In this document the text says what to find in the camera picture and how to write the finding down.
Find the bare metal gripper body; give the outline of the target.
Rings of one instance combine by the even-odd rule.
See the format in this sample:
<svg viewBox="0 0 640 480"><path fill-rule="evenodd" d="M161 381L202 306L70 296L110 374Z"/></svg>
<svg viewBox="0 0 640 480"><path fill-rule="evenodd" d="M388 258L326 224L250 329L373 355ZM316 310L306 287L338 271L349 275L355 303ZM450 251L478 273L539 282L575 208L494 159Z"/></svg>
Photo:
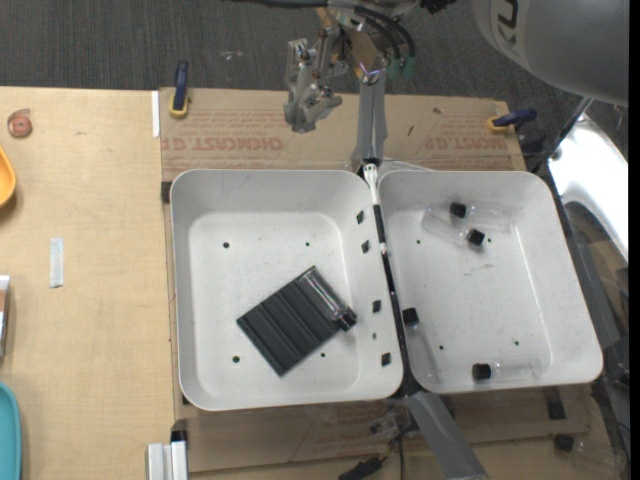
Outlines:
<svg viewBox="0 0 640 480"><path fill-rule="evenodd" d="M337 62L344 62L361 82L410 79L416 71L416 45L402 20L414 4L329 0L317 9L324 26L335 29Z"/></svg>

